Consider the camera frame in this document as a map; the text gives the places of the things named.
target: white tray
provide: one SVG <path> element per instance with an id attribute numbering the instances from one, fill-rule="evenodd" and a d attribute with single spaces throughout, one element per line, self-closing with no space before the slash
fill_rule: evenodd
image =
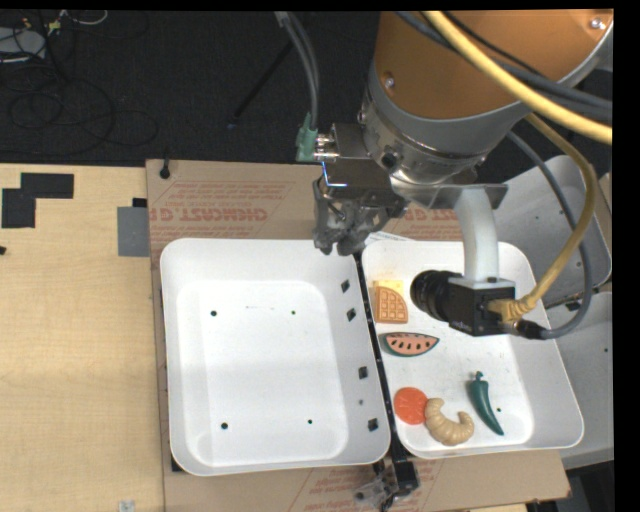
<path id="1" fill-rule="evenodd" d="M 500 244 L 500 277 L 516 283 L 516 297 L 534 286 L 529 263 L 512 245 Z M 583 420 L 562 358 L 554 340 L 531 341 L 508 335 L 471 337 L 420 311 L 409 296 L 414 277 L 425 270 L 464 271 L 461 242 L 381 240 L 363 252 L 363 269 L 370 290 L 375 280 L 402 280 L 409 323 L 377 324 L 378 335 L 405 331 L 440 339 L 425 354 L 399 357 L 382 350 L 391 397 L 405 386 L 421 389 L 428 397 L 445 400 L 442 412 L 458 420 L 468 412 L 475 423 L 473 437 L 454 447 L 435 441 L 424 425 L 397 421 L 403 445 L 414 455 L 441 458 L 481 453 L 564 448 L 577 444 Z M 549 326 L 541 304 L 526 316 Z M 490 400 L 505 434 L 492 432 L 477 416 L 465 383 L 482 371 L 489 382 Z"/>
<path id="2" fill-rule="evenodd" d="M 390 432 L 353 258 L 182 239 L 161 257 L 170 442 L 187 472 L 365 464 Z"/>

